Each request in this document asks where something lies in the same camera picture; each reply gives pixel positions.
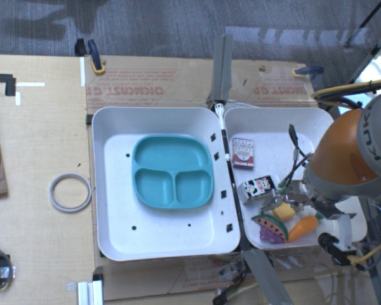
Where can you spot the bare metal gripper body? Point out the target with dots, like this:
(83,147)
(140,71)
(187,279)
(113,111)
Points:
(306,193)

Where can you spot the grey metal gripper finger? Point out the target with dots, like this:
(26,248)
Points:
(271,204)
(294,198)

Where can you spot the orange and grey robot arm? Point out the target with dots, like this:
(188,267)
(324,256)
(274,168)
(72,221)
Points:
(343,157)

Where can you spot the yellow cheese wedge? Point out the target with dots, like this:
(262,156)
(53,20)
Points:
(284,212)

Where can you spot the watermelon slice toy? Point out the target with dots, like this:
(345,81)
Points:
(273,226)

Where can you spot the black and white cow carton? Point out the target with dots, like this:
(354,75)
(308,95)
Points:
(255,187)

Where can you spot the orange carrot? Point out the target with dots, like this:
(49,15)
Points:
(303,227)

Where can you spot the purple grapes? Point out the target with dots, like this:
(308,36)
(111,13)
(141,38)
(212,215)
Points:
(268,237)

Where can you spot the red and white carton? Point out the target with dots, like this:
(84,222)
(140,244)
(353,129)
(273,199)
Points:
(242,154)

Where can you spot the white plastic tray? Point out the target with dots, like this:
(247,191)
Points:
(266,126)
(120,202)

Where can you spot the thin black and white rod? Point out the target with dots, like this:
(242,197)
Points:
(223,138)

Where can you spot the teal divided plate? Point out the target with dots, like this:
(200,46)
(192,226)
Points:
(171,170)

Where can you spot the brown cardboard board red print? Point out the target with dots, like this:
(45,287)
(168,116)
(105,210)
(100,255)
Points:
(139,84)

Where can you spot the white tape roll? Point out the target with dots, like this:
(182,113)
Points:
(54,199)

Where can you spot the black cylinder on white bracket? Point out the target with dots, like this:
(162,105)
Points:
(335,245)

